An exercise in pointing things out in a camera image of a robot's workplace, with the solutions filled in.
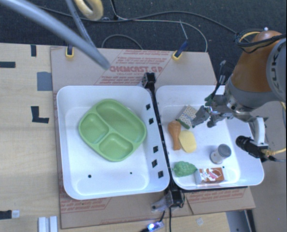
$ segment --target wooden surface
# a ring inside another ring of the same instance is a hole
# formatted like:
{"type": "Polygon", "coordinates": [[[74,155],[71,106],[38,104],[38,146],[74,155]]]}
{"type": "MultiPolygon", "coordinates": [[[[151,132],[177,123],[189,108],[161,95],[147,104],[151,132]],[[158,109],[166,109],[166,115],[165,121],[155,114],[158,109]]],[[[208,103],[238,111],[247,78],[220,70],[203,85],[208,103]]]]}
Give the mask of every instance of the wooden surface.
{"type": "MultiPolygon", "coordinates": [[[[57,216],[58,176],[52,91],[37,91],[37,72],[51,72],[50,47],[0,43],[0,211],[19,210],[20,217],[0,220],[0,231],[37,231],[38,217],[57,216]],[[32,122],[31,106],[49,123],[32,122]]],[[[169,219],[161,231],[169,231],[169,219]]],[[[149,221],[67,229],[68,232],[141,231],[149,221]]],[[[225,213],[172,219],[172,232],[229,232],[225,213]]]]}

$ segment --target cardboard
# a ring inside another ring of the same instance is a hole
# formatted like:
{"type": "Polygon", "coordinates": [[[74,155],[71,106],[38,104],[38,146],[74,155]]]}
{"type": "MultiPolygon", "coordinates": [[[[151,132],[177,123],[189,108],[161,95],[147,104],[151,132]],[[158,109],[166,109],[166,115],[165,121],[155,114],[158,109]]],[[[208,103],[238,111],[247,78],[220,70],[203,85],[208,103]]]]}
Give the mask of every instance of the cardboard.
{"type": "MultiPolygon", "coordinates": [[[[74,200],[63,188],[63,173],[57,122],[57,92],[68,85],[140,85],[144,73],[155,73],[155,88],[164,85],[215,85],[215,74],[208,53],[185,52],[175,61],[170,51],[99,49],[111,67],[104,70],[75,49],[73,58],[65,57],[65,47],[51,48],[51,67],[57,143],[57,167],[61,227],[75,228],[138,220],[158,220],[151,203],[163,192],[93,200],[74,200]]],[[[173,217],[254,208],[249,188],[197,191],[185,194],[185,205],[172,211],[173,217]]]]}

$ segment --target robotic hand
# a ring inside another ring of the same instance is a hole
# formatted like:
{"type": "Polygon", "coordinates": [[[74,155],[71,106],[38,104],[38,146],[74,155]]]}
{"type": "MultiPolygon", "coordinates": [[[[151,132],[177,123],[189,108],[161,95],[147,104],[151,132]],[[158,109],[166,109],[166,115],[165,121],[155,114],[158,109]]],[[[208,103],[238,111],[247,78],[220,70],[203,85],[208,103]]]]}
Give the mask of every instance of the robotic hand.
{"type": "Polygon", "coordinates": [[[222,84],[219,80],[214,92],[201,106],[192,121],[192,126],[208,118],[208,127],[213,127],[225,118],[238,118],[255,127],[254,140],[240,136],[237,146],[256,158],[262,158],[264,142],[264,119],[251,115],[256,108],[267,102],[286,103],[286,35],[272,30],[246,30],[236,36],[236,43],[244,52],[239,58],[232,75],[225,84],[223,95],[216,95],[222,84]],[[242,40],[255,34],[251,43],[242,40]]]}

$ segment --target green divided plate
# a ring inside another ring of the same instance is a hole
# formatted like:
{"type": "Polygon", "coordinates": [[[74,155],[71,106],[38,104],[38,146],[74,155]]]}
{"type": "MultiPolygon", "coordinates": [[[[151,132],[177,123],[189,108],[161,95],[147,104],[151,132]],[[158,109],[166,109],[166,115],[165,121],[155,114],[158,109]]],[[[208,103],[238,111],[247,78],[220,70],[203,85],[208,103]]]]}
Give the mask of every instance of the green divided plate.
{"type": "Polygon", "coordinates": [[[95,104],[79,122],[81,138],[109,161],[129,157],[144,141],[145,124],[130,109],[113,99],[95,104]]]}

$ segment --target white tray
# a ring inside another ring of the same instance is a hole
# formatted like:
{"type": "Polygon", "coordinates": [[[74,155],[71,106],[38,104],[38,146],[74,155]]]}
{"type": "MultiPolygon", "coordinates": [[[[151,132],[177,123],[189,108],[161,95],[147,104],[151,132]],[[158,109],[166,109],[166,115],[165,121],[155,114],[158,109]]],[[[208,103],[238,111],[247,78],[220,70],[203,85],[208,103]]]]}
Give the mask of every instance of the white tray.
{"type": "Polygon", "coordinates": [[[78,200],[163,191],[169,172],[150,93],[139,86],[67,86],[57,93],[63,184],[78,200]],[[83,115],[103,99],[115,99],[145,124],[144,142],[128,158],[110,162],[80,137],[83,115]]]}
{"type": "MultiPolygon", "coordinates": [[[[194,175],[176,177],[175,183],[185,190],[215,189],[258,185],[264,178],[264,170],[260,159],[254,158],[240,149],[235,141],[240,135],[252,137],[250,127],[236,118],[224,119],[212,128],[207,127],[207,121],[189,130],[193,132],[197,142],[197,149],[192,153],[184,150],[173,150],[172,138],[168,133],[168,123],[177,116],[186,105],[199,109],[204,105],[204,99],[213,92],[215,86],[162,86],[156,92],[158,110],[164,132],[165,144],[169,156],[170,166],[178,161],[186,161],[199,168],[223,167],[225,181],[219,184],[196,185],[194,175]],[[227,144],[231,148],[231,156],[221,165],[210,160],[210,153],[220,144],[227,144]]],[[[221,86],[218,93],[224,92],[221,86]]]]}

